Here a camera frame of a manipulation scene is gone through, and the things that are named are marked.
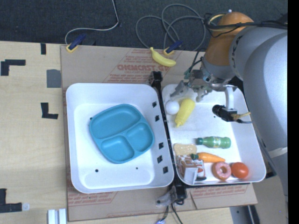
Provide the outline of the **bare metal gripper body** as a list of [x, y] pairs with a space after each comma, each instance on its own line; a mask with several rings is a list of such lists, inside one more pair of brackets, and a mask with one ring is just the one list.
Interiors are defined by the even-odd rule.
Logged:
[[192, 70], [187, 87], [193, 90], [223, 91], [230, 79], [223, 79], [210, 74], [207, 70]]

